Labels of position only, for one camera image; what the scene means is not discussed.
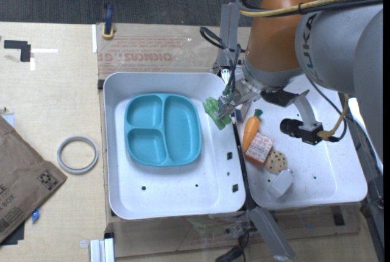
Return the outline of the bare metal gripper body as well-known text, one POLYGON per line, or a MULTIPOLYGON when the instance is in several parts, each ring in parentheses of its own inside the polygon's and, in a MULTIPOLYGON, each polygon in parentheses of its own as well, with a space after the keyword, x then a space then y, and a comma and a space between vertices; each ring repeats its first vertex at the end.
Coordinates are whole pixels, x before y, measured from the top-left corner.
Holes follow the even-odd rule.
POLYGON ((263 84, 245 74, 223 74, 225 88, 219 97, 220 109, 234 109, 241 104, 248 104, 260 98, 263 84))

